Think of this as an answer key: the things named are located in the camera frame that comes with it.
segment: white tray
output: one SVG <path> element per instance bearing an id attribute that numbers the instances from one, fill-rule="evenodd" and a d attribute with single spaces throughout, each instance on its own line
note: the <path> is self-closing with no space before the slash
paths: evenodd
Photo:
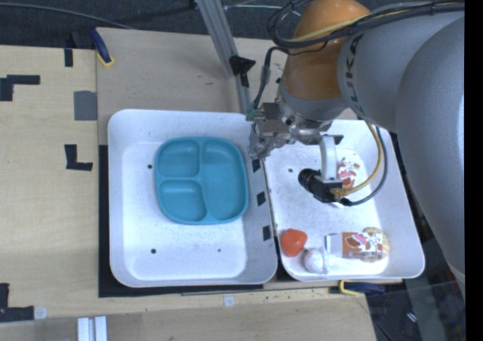
<path id="1" fill-rule="evenodd" d="M 263 166 L 248 156 L 250 123 L 235 113 L 122 110 L 109 121 L 109 246 L 113 275 L 130 287 L 262 284 L 277 268 Z M 231 223 L 169 220 L 155 193 L 155 153 L 176 137 L 224 138 L 244 156 L 250 202 Z"/>
<path id="2" fill-rule="evenodd" d="M 361 180 L 371 174 L 377 162 L 377 146 L 363 121 L 336 120 L 328 134 L 342 134 L 337 146 L 337 157 L 353 156 L 361 165 L 357 177 Z M 381 228 L 389 239 L 388 257 L 374 263 L 361 260 L 333 258 L 328 274 L 320 275 L 306 270 L 302 255 L 281 261 L 288 274 L 299 281 L 326 281 L 340 279 L 415 278 L 425 265 L 423 249 L 417 234 L 411 209 L 401 180 L 390 135 L 381 130 L 388 152 L 386 182 L 371 200 L 354 207 L 340 204 L 322 204 L 299 185 L 297 177 L 304 168 L 320 169 L 321 154 L 318 146 L 295 144 L 274 149 L 265 161 L 270 201 L 278 237 L 286 229 L 304 231 L 308 235 L 306 248 L 320 247 L 325 236 L 337 232 L 358 232 L 365 227 Z M 364 198 L 379 183 L 379 175 L 368 187 L 351 194 L 357 201 Z"/>

